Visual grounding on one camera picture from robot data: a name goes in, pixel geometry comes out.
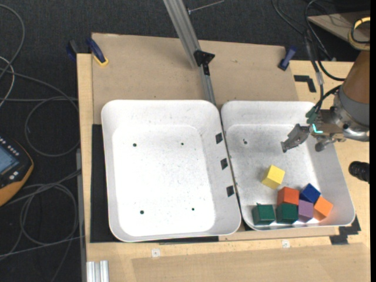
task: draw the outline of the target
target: cable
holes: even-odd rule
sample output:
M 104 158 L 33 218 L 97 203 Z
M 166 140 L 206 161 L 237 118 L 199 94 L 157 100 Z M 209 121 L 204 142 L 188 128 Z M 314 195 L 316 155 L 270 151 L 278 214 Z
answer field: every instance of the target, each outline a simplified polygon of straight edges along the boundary
M 51 183 L 51 184 L 33 184 L 33 185 L 26 186 L 26 187 L 23 188 L 24 190 L 30 189 L 30 188 L 33 188 L 33 187 L 37 187 L 38 189 L 35 190 L 31 194 L 28 194 L 26 196 L 19 197 L 16 200 L 10 201 L 0 208 L 0 210 L 2 210 L 5 206 L 9 206 L 9 205 L 14 204 L 16 202 L 19 202 L 20 200 L 27 199 L 27 201 L 23 204 L 23 206 L 21 208 L 21 213 L 20 213 L 20 217 L 19 217 L 19 224 L 20 224 L 21 230 L 19 232 L 18 238 L 17 238 L 15 244 L 13 245 L 13 247 L 11 248 L 11 250 L 8 253 L 0 255 L 0 261 L 4 260 L 5 258 L 7 258 L 8 256 L 10 256 L 12 254 L 17 253 L 17 252 L 14 252 L 14 250 L 17 248 L 22 236 L 25 236 L 32 243 L 39 245 L 39 247 L 28 249 L 27 251 L 39 249 L 41 247 L 53 246 L 53 245 L 60 244 L 60 243 L 68 241 L 68 246 L 67 246 L 67 248 L 64 252 L 64 255 L 61 259 L 61 262 L 58 265 L 58 268 L 55 271 L 55 274 L 53 275 L 53 277 L 51 279 L 51 282 L 53 282 L 56 279 L 56 277 L 57 277 L 58 273 L 60 272 L 60 269 L 61 269 L 61 267 L 62 267 L 62 265 L 63 265 L 63 263 L 66 259 L 66 256 L 68 255 L 68 251 L 71 247 L 72 241 L 73 241 L 73 239 L 75 239 L 75 237 L 73 237 L 73 235 L 75 234 L 75 232 L 78 228 L 78 224 L 79 224 L 78 208 L 77 208 L 77 203 L 76 203 L 75 197 L 72 194 L 72 192 L 67 187 L 61 185 L 61 183 L 66 181 L 66 180 L 69 180 L 73 177 L 78 176 L 80 173 L 81 173 L 81 170 L 76 170 L 75 172 L 70 173 L 69 175 L 67 175 L 66 177 L 61 179 L 60 181 L 55 182 L 55 183 Z M 33 199 L 36 197 L 36 195 L 41 194 L 41 193 L 43 193 L 43 192 L 45 192 L 45 191 L 47 191 L 51 188 L 56 188 L 57 190 L 66 194 L 71 199 L 71 201 L 73 203 L 73 209 L 74 209 L 74 220 L 73 220 L 72 230 L 69 232 L 69 234 L 66 237 L 64 237 L 62 240 L 46 243 L 46 242 L 42 242 L 42 241 L 39 241 L 39 240 L 31 237 L 25 229 L 25 222 L 26 222 L 26 219 L 27 219 L 27 216 L 28 216 L 30 205 L 31 205 Z
M 310 33 L 310 30 L 307 29 L 305 31 L 305 34 L 304 34 L 304 43 L 305 43 L 305 48 L 307 50 L 307 53 L 308 53 L 308 57 L 312 63 L 312 66 L 315 70 L 315 73 L 316 73 L 316 78 L 317 78 L 317 81 L 318 81 L 318 84 L 320 86 L 320 100 L 318 101 L 318 103 L 316 104 L 316 106 L 314 107 L 315 108 L 315 111 L 314 113 L 315 114 L 318 114 L 318 112 L 320 111 L 321 109 L 321 105 L 323 104 L 323 97 L 324 97 L 324 80 L 323 80 L 323 76 L 318 68 L 318 66 L 316 65 L 316 59 L 317 59 L 317 54 L 316 54 L 316 51 L 315 51 L 315 45 L 313 45 L 313 47 L 311 47 L 311 43 L 313 43 L 313 40 L 312 40 L 312 37 L 311 37 L 311 33 Z
M 17 58 L 17 56 L 19 55 L 23 45 L 24 45 L 24 41 L 25 41 L 25 25 L 23 23 L 23 20 L 22 18 L 17 14 L 16 11 L 14 11 L 12 8 L 6 6 L 6 5 L 3 5 L 3 4 L 0 4 L 0 8 L 4 8 L 8 11 L 10 11 L 12 14 L 14 14 L 18 21 L 20 22 L 21 24 L 21 27 L 22 27 L 22 38 L 21 38 L 21 41 L 20 41 L 20 44 L 15 52 L 15 54 L 13 55 L 13 57 L 10 59 L 10 61 L 6 60 L 5 58 L 3 57 L 0 57 L 1 59 L 3 59 L 7 64 L 6 64 L 6 67 L 4 68 L 0 68 L 0 81 L 2 80 L 2 78 L 4 77 L 4 74 L 6 73 L 9 73 L 12 75 L 12 83 L 11 83 L 11 87 L 9 88 L 9 91 L 7 92 L 7 94 L 5 95 L 4 98 L 2 98 L 1 100 L 1 103 L 0 103 L 0 107 L 4 104 L 5 101 L 14 101 L 14 102 L 39 102 L 33 109 L 32 111 L 29 113 L 26 121 L 25 121 L 25 136 L 26 136 L 26 139 L 30 145 L 31 148 L 33 148 L 34 150 L 35 147 L 32 145 L 32 143 L 30 142 L 29 138 L 28 138 L 28 133 L 27 133 L 27 130 L 28 130 L 28 122 L 30 120 L 30 117 L 33 115 L 33 113 L 39 108 L 41 107 L 42 105 L 44 105 L 45 103 L 47 102 L 50 102 L 50 101 L 63 101 L 63 100 L 67 100 L 69 101 L 73 107 L 77 110 L 78 112 L 78 107 L 76 106 L 75 102 L 77 101 L 76 98 L 71 98 L 69 97 L 68 95 L 66 95 L 63 91 L 61 91 L 60 89 L 46 83 L 46 82 L 43 82 L 39 79 L 35 79 L 35 78 L 31 78 L 29 76 L 25 76 L 25 75 L 21 75 L 21 74 L 17 74 L 15 73 L 14 69 L 13 69 L 13 62 L 14 60 Z M 13 89 L 13 86 L 14 86 L 14 80 L 15 80 L 15 76 L 21 76 L 25 79 L 28 79 L 28 80 L 32 80 L 34 82 L 37 82 L 41 85 L 44 85 L 46 87 L 49 87 L 50 89 L 53 89 L 54 91 L 57 91 L 59 92 L 59 94 L 61 96 L 57 96 L 57 97 L 52 97 L 52 98 L 47 98 L 47 99 L 9 99 L 9 95 L 10 95 L 10 92 L 12 91 Z M 60 153 L 60 154 L 55 154 L 55 155 L 52 155 L 52 154 L 47 154 L 47 153 L 43 153 L 39 150 L 36 150 L 39 154 L 41 155 L 44 155 L 44 156 L 49 156 L 49 157 L 57 157 L 57 156 L 63 156 L 63 155 L 66 155 L 68 153 L 70 153 L 73 149 L 77 148 L 79 146 L 79 141 L 77 142 L 76 145 L 74 145 L 74 147 L 72 147 L 71 149 L 69 149 L 67 152 L 65 153 Z M 33 193 L 30 193 L 30 194 L 27 194 L 27 195 L 24 195 L 22 197 L 19 197 L 17 199 L 13 199 L 12 201 L 8 202 L 6 205 L 3 205 L 0 210 L 2 210 L 5 206 L 10 206 L 11 204 L 14 204 L 16 202 L 19 202 L 23 199 L 27 199 L 27 201 L 23 204 L 22 208 L 21 208 L 21 213 L 20 213 L 20 217 L 19 217 L 19 224 L 20 224 L 20 232 L 19 232 L 19 235 L 17 237 L 17 240 L 15 242 L 15 244 L 12 246 L 11 250 L 6 253 L 6 254 L 2 254 L 0 255 L 0 261 L 4 260 L 5 258 L 7 258 L 8 256 L 10 256 L 11 254 L 15 254 L 15 249 L 17 248 L 17 246 L 19 245 L 20 243 L 20 240 L 22 238 L 22 236 L 25 236 L 29 241 L 31 241 L 32 243 L 34 244 L 37 244 L 39 245 L 39 247 L 37 248 L 32 248 L 32 249 L 29 249 L 29 250 L 33 250 L 33 249 L 38 249 L 40 247 L 46 247 L 46 246 L 52 246 L 52 245 L 56 245 L 56 244 L 59 244 L 59 243 L 63 243 L 65 241 L 68 241 L 68 245 L 67 245 L 67 248 L 64 252 L 64 255 L 61 259 L 61 262 L 59 263 L 56 271 L 55 271 L 55 274 L 53 275 L 52 279 L 51 279 L 51 282 L 55 281 L 58 273 L 60 272 L 61 268 L 62 268 L 62 265 L 68 255 L 68 251 L 71 247 L 71 244 L 72 244 L 72 240 L 74 239 L 73 235 L 75 233 L 75 231 L 77 230 L 78 228 L 78 224 L 79 224 L 79 220 L 78 220 L 78 207 L 77 207 L 77 203 L 76 203 L 76 200 L 75 200 L 75 197 L 74 195 L 72 194 L 72 192 L 65 186 L 61 185 L 62 182 L 66 181 L 66 180 L 69 180 L 75 176 L 78 176 L 79 174 L 81 173 L 81 170 L 77 170 L 73 173 L 70 173 L 69 175 L 67 175 L 66 177 L 64 177 L 63 179 L 61 179 L 60 181 L 56 182 L 56 183 L 52 183 L 52 184 L 34 184 L 34 185 L 30 185 L 30 186 L 26 186 L 24 187 L 23 189 L 30 189 L 30 188 L 33 188 L 33 187 L 37 187 L 37 189 L 33 192 Z M 27 216 L 28 216 L 28 212 L 29 212 L 29 208 L 30 208 L 30 205 L 34 199 L 34 197 L 38 194 L 41 194 L 51 188 L 56 188 L 57 190 L 63 192 L 64 194 L 66 194 L 72 201 L 73 203 L 73 209 L 74 209 L 74 221 L 73 221 L 73 226 L 72 226 L 72 230 L 69 232 L 69 234 L 63 239 L 63 240 L 59 240 L 59 241 L 55 241 L 55 242 L 52 242 L 52 243 L 46 243 L 46 242 L 42 242 L 40 240 L 37 240 L 37 239 L 34 239 L 33 237 L 31 237 L 28 232 L 26 231 L 25 229 L 25 222 L 26 222 L 26 219 L 27 219 Z
M 369 41 L 358 41 L 354 38 L 354 31 L 362 24 L 368 23 L 370 24 L 371 22 L 371 17 L 365 17 L 361 18 L 359 20 L 356 20 L 354 24 L 352 25 L 350 31 L 348 32 L 348 41 L 350 42 L 350 45 L 354 47 L 355 49 L 362 50 L 362 51 L 370 51 L 371 46 L 370 45 L 362 45 L 362 44 L 370 44 L 371 40 Z
M 4 72 L 8 70 L 8 68 L 13 64 L 14 60 L 15 60 L 15 59 L 17 58 L 17 56 L 19 55 L 19 52 L 21 51 L 21 49 L 22 49 L 22 47 L 23 47 L 23 45 L 24 45 L 24 42 L 25 42 L 25 34 L 26 34 L 26 32 L 25 32 L 25 25 L 24 25 L 24 23 L 23 23 L 22 18 L 18 15 L 18 13 L 17 13 L 14 9 L 12 9 L 12 8 L 10 8 L 10 7 L 6 6 L 6 5 L 4 5 L 4 4 L 0 4 L 0 8 L 7 9 L 7 10 L 10 11 L 12 14 L 14 14 L 14 15 L 17 17 L 19 23 L 21 24 L 21 28 L 22 28 L 22 37 L 21 37 L 20 44 L 19 44 L 19 46 L 18 46 L 16 52 L 14 53 L 14 56 L 11 58 L 11 60 L 10 60 L 10 61 L 8 62 L 8 64 L 6 65 L 5 70 L 4 70 L 2 73 L 0 73 L 0 80 L 1 80 L 2 77 L 3 77 L 4 74 L 5 74 Z
M 317 0 L 312 0 L 310 1 L 310 5 L 314 4 L 315 1 Z M 303 24 L 297 22 L 296 20 L 292 19 L 291 17 L 289 17 L 285 12 L 283 12 L 280 7 L 279 7 L 279 0 L 277 0 L 277 4 L 275 3 L 274 0 L 271 0 L 271 5 L 273 6 L 274 10 L 277 12 L 277 14 L 280 16 L 281 19 L 283 19 L 287 24 L 289 24 L 296 32 L 298 32 L 300 35 L 304 35 L 304 31 L 301 31 L 299 30 L 296 26 L 294 26 L 293 23 L 291 23 L 288 19 L 294 21 L 295 23 L 298 23 L 299 25 L 303 26 Z M 321 43 L 320 39 L 318 38 L 318 36 L 314 33 L 315 37 L 317 38 L 317 40 Z M 319 46 L 319 48 L 323 51 L 323 53 L 325 55 L 327 55 L 330 59 L 330 55 L 329 53 L 327 52 L 327 50 L 325 49 L 324 45 L 321 45 Z
M 306 6 L 306 10 L 305 10 L 305 13 L 304 13 L 304 17 L 305 17 L 305 21 L 308 25 L 308 28 L 310 30 L 310 32 L 314 35 L 314 39 L 316 40 L 317 44 L 314 43 L 314 45 L 319 45 L 319 48 L 325 53 L 325 55 L 327 55 L 330 59 L 332 58 L 329 53 L 327 52 L 324 44 L 321 42 L 320 38 L 317 36 L 317 34 L 315 33 L 313 27 L 311 26 L 310 24 L 310 21 L 308 20 L 308 10 L 310 9 L 310 6 L 311 6 L 311 2 L 307 4 Z M 326 68 L 324 67 L 323 63 L 321 62 L 321 60 L 319 58 L 316 59 L 317 62 L 318 62 L 318 65 L 320 66 L 321 70 L 325 73 L 325 75 L 327 75 L 329 78 L 331 79 L 334 79 L 334 80 L 337 80 L 337 81 L 345 81 L 345 78 L 338 78 L 332 74 L 330 74 Z
M 25 122 L 25 126 L 24 126 L 24 135 L 25 135 L 25 138 L 26 138 L 26 141 L 28 142 L 28 145 L 37 153 L 39 153 L 40 155 L 42 156 L 45 156 L 45 157 L 62 157 L 62 156 L 65 156 L 65 155 L 68 155 L 70 154 L 72 151 L 74 151 L 75 149 L 77 149 L 77 147 L 79 146 L 80 144 L 80 140 L 78 140 L 70 149 L 68 149 L 67 151 L 65 152 L 62 152 L 62 153 L 55 153 L 55 154 L 51 154 L 51 153 L 46 153 L 46 152 L 43 152 L 39 149 L 37 149 L 30 141 L 30 138 L 29 138 L 29 121 L 30 121 L 30 118 L 31 116 L 35 113 L 35 111 L 37 109 L 39 109 L 40 107 L 42 107 L 44 104 L 46 104 L 47 102 L 49 101 L 52 101 L 52 100 L 67 100 L 68 102 L 71 103 L 71 105 L 75 108 L 75 110 L 77 112 L 79 112 L 79 109 L 78 107 L 76 106 L 76 101 L 77 99 L 72 99 L 70 98 L 67 94 L 65 94 L 63 91 L 61 91 L 59 88 L 55 87 L 55 86 L 52 86 L 50 85 L 49 83 L 46 83 L 40 79 L 36 79 L 36 78 L 32 78 L 30 76 L 26 76 L 26 75 L 23 75 L 23 74 L 20 74 L 20 73 L 16 73 L 16 72 L 13 72 L 13 71 L 9 71 L 9 70 L 6 70 L 5 68 L 0 68 L 0 71 L 3 71 L 8 73 L 8 74 L 13 74 L 15 76 L 20 76 L 22 78 L 25 78 L 25 79 L 28 79 L 28 80 L 31 80 L 33 82 L 36 82 L 38 84 L 41 84 L 43 86 L 46 86 L 58 93 L 60 93 L 62 96 L 56 96 L 56 97 L 52 97 L 52 98 L 46 98 L 46 99 L 41 99 L 41 100 L 35 100 L 37 102 L 39 102 L 30 112 L 29 112 L 29 115 L 27 116 L 26 118 L 26 122 Z
M 317 106 L 318 106 L 319 104 L 322 104 L 323 101 L 324 101 L 324 99 L 325 99 L 326 97 L 328 97 L 328 96 L 331 95 L 331 94 L 335 94 L 336 91 L 338 91 L 338 90 L 340 89 L 340 87 L 341 87 L 341 85 L 336 86 L 336 87 L 332 88 L 331 90 L 329 90 L 328 92 L 326 92 L 326 93 L 323 95 L 323 97 L 322 97 L 322 98 L 321 98 L 321 99 L 315 104 L 314 108 L 317 108 Z
M 0 102 L 0 108 L 1 108 L 1 106 L 4 104 L 5 100 L 9 97 L 9 95 L 12 92 L 12 89 L 14 87 L 15 75 L 14 75 L 14 68 L 11 65 L 10 61 L 8 61 L 7 59 L 3 58 L 2 56 L 0 56 L 0 59 L 2 59 L 4 62 L 6 62 L 9 65 L 9 68 L 11 69 L 11 72 L 12 72 L 11 86 L 9 87 L 8 92 L 5 94 L 5 97 L 1 99 L 1 102 Z
M 45 99 L 44 101 L 42 102 L 39 102 L 29 113 L 29 115 L 27 116 L 26 118 L 26 121 L 25 121 L 25 127 L 23 129 L 23 133 L 25 135 L 25 138 L 26 138 L 26 141 L 28 142 L 28 144 L 30 145 L 30 147 L 36 151 L 37 153 L 39 153 L 40 155 L 42 156 L 45 156 L 45 157 L 62 157 L 62 156 L 65 156 L 69 153 L 71 153 L 72 151 L 74 151 L 75 149 L 77 149 L 77 147 L 79 146 L 80 144 L 80 141 L 78 140 L 77 143 L 75 145 L 73 145 L 70 149 L 68 149 L 67 151 L 63 152 L 63 153 L 55 153 L 55 154 L 51 154 L 51 153 L 45 153 L 45 152 L 42 152 L 40 151 L 39 149 L 37 149 L 30 141 L 30 138 L 29 138 L 29 121 L 30 121 L 30 118 L 31 116 L 34 114 L 34 112 L 39 109 L 41 106 L 43 106 L 45 103 L 47 102 L 50 102 L 52 100 L 56 100 L 56 99 L 62 99 L 63 97 L 61 96 L 58 96 L 58 97 L 52 97 L 52 98 L 49 98 L 49 99 Z M 73 101 L 71 101 L 70 99 L 68 99 L 68 97 L 65 97 L 67 98 L 67 100 L 73 105 L 73 107 L 78 111 L 78 107 L 75 105 L 75 103 Z

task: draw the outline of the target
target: wooden block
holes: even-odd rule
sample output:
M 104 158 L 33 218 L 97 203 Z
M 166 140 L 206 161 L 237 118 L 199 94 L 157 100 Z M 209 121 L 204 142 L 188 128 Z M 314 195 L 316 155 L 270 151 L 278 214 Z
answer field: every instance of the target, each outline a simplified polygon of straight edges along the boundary
M 310 203 L 315 203 L 319 196 L 321 195 L 320 191 L 318 191 L 314 186 L 311 184 L 306 185 L 300 192 L 299 199 L 305 200 Z
M 320 196 L 314 205 L 313 217 L 317 220 L 323 220 L 329 215 L 332 208 L 333 204 Z
M 265 171 L 263 180 L 261 182 L 272 189 L 276 189 L 282 184 L 283 177 L 284 170 L 275 165 L 270 165 Z
M 299 190 L 290 188 L 290 187 L 283 187 L 278 191 L 277 195 L 277 206 L 279 206 L 282 203 L 288 203 L 288 204 L 299 204 Z
M 293 224 L 298 220 L 298 206 L 282 203 L 277 207 L 277 223 Z
M 313 204 L 305 200 L 299 200 L 298 205 L 298 219 L 306 223 L 313 218 Z
M 253 223 L 255 225 L 271 224 L 276 220 L 274 208 L 271 204 L 257 204 L 252 209 Z

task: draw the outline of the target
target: metal rod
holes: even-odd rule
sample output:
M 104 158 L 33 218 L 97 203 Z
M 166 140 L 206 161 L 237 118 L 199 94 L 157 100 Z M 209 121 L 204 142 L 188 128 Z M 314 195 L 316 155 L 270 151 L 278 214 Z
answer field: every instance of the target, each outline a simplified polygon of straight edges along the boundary
M 223 3 L 223 2 L 224 2 L 224 0 L 221 0 L 221 1 L 211 3 L 211 4 L 203 5 L 203 6 L 200 6 L 200 7 L 197 7 L 197 8 L 187 9 L 188 15 L 190 15 L 192 12 L 199 11 L 200 9 L 207 8 L 207 7 L 210 7 L 210 6 L 214 6 L 214 5 L 217 5 L 219 3 Z
M 214 99 L 212 80 L 210 79 L 209 75 L 204 74 L 203 66 L 198 66 L 196 59 L 194 58 L 194 53 L 201 50 L 201 48 L 183 0 L 163 0 L 163 2 L 166 5 L 167 11 L 169 12 L 172 23 L 174 24 L 175 30 L 180 38 L 180 41 L 182 42 L 184 50 L 187 53 L 191 66 L 200 71 L 201 82 L 206 100 L 215 105 L 216 101 Z

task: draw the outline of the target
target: plastic tray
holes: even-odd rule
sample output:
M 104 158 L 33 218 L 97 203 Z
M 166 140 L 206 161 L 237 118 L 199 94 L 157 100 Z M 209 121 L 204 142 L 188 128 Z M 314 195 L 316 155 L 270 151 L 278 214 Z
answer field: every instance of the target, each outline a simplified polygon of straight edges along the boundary
M 113 100 L 102 109 L 109 225 L 121 241 L 219 236 L 241 220 L 218 109 Z
M 244 221 L 255 230 L 312 226 L 346 226 L 355 218 L 355 210 L 333 145 L 316 152 L 312 136 L 301 145 L 283 153 L 281 142 L 296 123 L 306 124 L 305 114 L 311 102 L 231 101 L 223 105 L 221 116 L 234 179 Z M 265 170 L 275 165 L 285 171 L 284 179 L 273 190 L 261 183 Z M 271 223 L 254 225 L 251 210 L 257 204 L 277 203 L 277 191 L 283 186 L 301 190 L 307 183 L 316 187 L 333 209 L 322 221 L 307 223 Z

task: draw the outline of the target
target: orange cube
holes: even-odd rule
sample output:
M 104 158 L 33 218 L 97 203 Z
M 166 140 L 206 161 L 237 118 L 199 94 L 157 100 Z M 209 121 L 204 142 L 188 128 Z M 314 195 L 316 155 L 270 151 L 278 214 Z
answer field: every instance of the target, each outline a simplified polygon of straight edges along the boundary
M 313 217 L 322 220 L 329 215 L 332 208 L 333 204 L 320 196 L 313 207 Z
M 290 188 L 290 187 L 283 187 L 281 190 L 278 191 L 277 195 L 277 206 L 282 203 L 288 204 L 295 204 L 299 205 L 299 190 Z

